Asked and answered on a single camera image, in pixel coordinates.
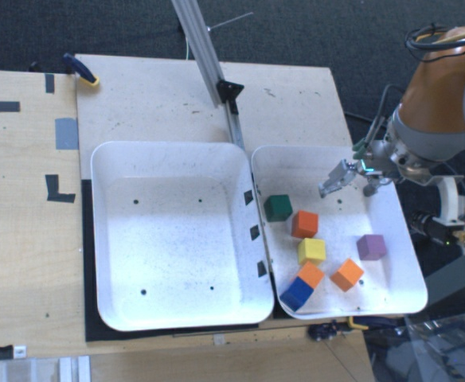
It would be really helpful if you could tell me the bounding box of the black cylinder on white bracket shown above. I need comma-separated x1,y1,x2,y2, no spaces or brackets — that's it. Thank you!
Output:
409,174,465,248

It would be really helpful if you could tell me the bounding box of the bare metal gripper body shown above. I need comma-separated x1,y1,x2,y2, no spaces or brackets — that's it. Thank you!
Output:
357,133,441,185

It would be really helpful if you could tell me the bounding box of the dark orange cube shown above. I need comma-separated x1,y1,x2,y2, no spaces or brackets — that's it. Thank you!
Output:
291,209,320,240

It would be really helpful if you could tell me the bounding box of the blue cube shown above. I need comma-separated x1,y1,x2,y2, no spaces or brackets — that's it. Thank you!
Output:
279,276,315,313

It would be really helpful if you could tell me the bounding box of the pale wood board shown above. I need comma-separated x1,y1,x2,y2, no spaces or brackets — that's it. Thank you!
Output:
75,53,371,357

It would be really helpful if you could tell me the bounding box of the yellow cube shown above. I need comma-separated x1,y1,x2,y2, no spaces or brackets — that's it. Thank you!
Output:
297,237,327,267

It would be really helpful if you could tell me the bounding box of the purple cube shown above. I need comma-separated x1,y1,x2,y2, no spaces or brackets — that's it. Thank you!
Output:
355,234,388,262

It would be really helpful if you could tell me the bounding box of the white plastic tray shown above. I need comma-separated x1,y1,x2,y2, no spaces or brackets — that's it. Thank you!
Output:
250,144,429,321
90,140,275,333

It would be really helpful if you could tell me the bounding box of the green cube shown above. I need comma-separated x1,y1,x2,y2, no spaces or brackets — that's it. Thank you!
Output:
263,193,294,223

